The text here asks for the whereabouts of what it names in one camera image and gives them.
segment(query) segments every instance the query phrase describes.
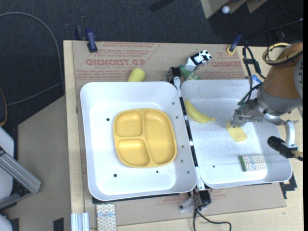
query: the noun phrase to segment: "green plastic bottle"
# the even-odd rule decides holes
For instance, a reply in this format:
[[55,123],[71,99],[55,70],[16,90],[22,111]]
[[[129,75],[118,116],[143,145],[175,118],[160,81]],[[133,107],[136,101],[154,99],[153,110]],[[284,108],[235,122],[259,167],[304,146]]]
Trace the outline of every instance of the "green plastic bottle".
[[200,77],[195,72],[187,70],[183,65],[180,65],[179,67],[184,80],[200,79]]

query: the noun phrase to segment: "banana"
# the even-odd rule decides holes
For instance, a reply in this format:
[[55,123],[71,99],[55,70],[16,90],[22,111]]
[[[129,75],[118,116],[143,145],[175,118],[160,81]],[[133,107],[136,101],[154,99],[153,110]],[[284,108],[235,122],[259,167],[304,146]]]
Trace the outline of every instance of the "banana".
[[187,111],[187,114],[194,119],[195,121],[199,123],[205,123],[208,121],[215,121],[215,118],[210,118],[205,114],[202,114],[201,112],[197,111],[196,108],[189,102],[188,100],[185,100],[185,108]]

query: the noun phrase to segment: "white tray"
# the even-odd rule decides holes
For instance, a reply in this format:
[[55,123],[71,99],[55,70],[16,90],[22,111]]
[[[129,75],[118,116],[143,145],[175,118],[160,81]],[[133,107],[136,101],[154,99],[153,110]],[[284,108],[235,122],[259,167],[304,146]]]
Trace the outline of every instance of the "white tray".
[[[124,198],[183,193],[197,181],[180,100],[166,82],[92,82],[81,92],[89,190],[95,198]],[[173,162],[132,168],[121,163],[113,139],[115,116],[128,109],[155,108],[170,118],[177,143]]]
[[[201,179],[207,186],[262,184],[291,177],[290,161],[267,144],[270,136],[280,138],[276,125],[247,122],[243,130],[248,138],[243,142],[234,141],[228,134],[227,122],[232,120],[238,101],[249,91],[248,80],[189,80],[182,84],[181,91],[197,110],[216,118],[215,122],[200,124],[189,117]],[[259,153],[264,155],[267,169],[243,172],[239,156]]]

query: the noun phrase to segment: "black and yellow tool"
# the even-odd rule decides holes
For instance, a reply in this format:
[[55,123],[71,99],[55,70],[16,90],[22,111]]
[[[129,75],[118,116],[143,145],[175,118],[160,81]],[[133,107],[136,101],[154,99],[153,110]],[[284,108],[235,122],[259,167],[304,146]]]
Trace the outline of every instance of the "black and yellow tool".
[[6,103],[3,92],[0,88],[0,126],[2,127],[6,121]]

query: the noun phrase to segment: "divided yellow plate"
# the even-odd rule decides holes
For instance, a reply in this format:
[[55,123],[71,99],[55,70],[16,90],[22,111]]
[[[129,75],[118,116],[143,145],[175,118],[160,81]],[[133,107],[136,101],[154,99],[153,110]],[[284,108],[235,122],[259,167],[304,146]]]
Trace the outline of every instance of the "divided yellow plate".
[[177,154],[168,115],[157,109],[132,109],[114,120],[115,148],[121,162],[130,167],[158,167],[171,163]]

